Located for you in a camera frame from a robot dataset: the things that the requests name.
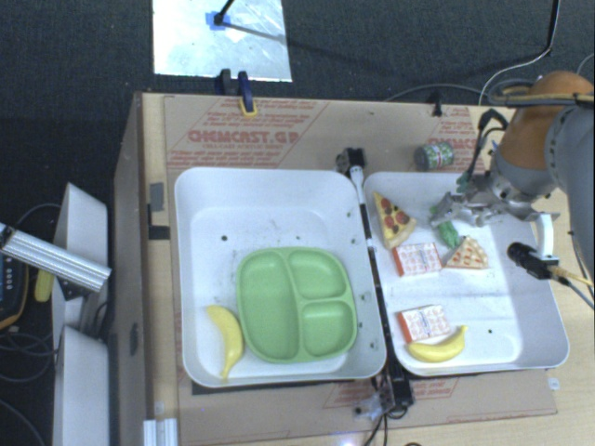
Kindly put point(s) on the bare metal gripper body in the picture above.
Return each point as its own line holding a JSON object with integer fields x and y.
{"x": 504, "y": 199}

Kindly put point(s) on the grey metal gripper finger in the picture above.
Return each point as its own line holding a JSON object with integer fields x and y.
{"x": 469, "y": 216}
{"x": 444, "y": 209}

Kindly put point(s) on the green broccoli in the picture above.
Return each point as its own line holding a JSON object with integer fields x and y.
{"x": 448, "y": 235}

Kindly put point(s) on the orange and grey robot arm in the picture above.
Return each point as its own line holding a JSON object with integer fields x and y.
{"x": 530, "y": 133}

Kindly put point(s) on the orange lattice pie slice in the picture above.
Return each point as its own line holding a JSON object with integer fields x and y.
{"x": 469, "y": 256}

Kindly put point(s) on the pepperoni pizza slice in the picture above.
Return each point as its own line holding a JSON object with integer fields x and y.
{"x": 392, "y": 221}

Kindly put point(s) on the green can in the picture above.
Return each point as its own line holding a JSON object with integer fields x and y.
{"x": 434, "y": 156}

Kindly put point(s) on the orange and white carton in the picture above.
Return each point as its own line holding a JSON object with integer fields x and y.
{"x": 423, "y": 323}
{"x": 416, "y": 258}

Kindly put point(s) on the white plastic tray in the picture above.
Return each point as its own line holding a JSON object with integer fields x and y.
{"x": 465, "y": 295}
{"x": 260, "y": 202}

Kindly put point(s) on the thin black and white rod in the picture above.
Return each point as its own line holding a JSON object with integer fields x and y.
{"x": 369, "y": 244}

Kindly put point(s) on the yellow banana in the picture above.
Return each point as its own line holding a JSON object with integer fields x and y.
{"x": 437, "y": 351}
{"x": 230, "y": 335}

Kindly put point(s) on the green divided plate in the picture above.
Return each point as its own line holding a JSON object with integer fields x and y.
{"x": 269, "y": 305}

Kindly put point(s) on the brown cardboard board red print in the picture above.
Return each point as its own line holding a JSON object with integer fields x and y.
{"x": 260, "y": 133}

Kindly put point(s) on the black cylinder on white bracket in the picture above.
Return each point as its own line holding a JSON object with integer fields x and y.
{"x": 527, "y": 256}

